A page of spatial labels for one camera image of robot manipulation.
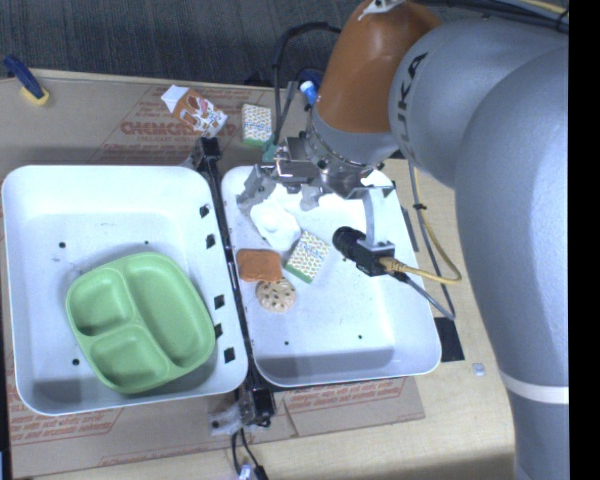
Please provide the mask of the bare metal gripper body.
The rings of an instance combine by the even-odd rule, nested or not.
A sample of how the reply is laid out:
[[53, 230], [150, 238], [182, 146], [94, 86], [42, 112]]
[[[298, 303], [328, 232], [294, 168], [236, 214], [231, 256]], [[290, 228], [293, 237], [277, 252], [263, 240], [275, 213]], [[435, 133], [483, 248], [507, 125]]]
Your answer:
[[374, 169], [375, 139], [375, 135], [287, 137], [275, 150], [275, 174], [284, 185], [305, 184], [351, 198]]

